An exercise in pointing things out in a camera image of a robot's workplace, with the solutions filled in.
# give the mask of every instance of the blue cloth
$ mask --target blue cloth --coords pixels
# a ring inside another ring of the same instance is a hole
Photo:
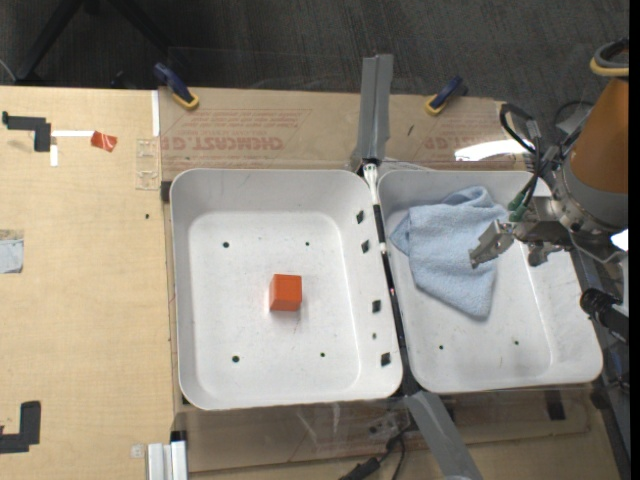
[[[473,269],[469,251],[478,246],[478,238],[492,221],[507,216],[484,187],[473,186],[439,204],[410,208],[390,238],[409,257],[418,288],[473,317],[486,318],[496,260]]]

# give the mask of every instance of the gray carpet floor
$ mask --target gray carpet floor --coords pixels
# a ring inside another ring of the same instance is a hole
[[[0,59],[20,65],[60,0],[0,0]],[[394,54],[393,91],[431,94],[454,75],[469,95],[514,103],[553,138],[556,110],[594,101],[594,50],[629,34],[630,0],[136,0],[194,60],[192,85],[357,92],[364,56]],[[168,62],[107,2],[80,10],[37,73],[50,85],[153,88]],[[12,83],[0,69],[0,83]]]

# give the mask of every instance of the blue and yellow clamp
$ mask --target blue and yellow clamp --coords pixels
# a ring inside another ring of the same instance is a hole
[[[153,66],[153,74],[160,82],[171,89],[173,99],[187,110],[195,109],[200,103],[198,96],[189,90],[180,77],[161,62]]]
[[[447,85],[438,93],[431,96],[424,104],[424,110],[432,116],[437,116],[444,110],[447,103],[454,96],[464,96],[467,94],[468,88],[462,84],[462,78],[458,75],[454,76]]]

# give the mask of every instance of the white tray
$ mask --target white tray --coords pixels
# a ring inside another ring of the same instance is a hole
[[[379,183],[390,235],[412,206],[439,203],[482,185],[504,206],[529,179],[525,172],[393,171]],[[539,195],[546,187],[540,187]],[[579,307],[569,254],[530,267],[516,242],[497,260],[489,317],[474,320],[417,289],[407,257],[387,241],[409,362],[416,380],[436,393],[582,383],[602,369],[602,352]]]
[[[376,399],[398,389],[402,365],[362,179],[196,169],[174,180],[170,197],[179,379],[193,405]],[[302,276],[297,312],[269,310],[276,273]]]

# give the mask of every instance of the orange cube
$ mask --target orange cube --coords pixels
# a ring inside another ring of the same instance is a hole
[[[302,304],[302,277],[274,274],[269,286],[271,311],[297,311]]]

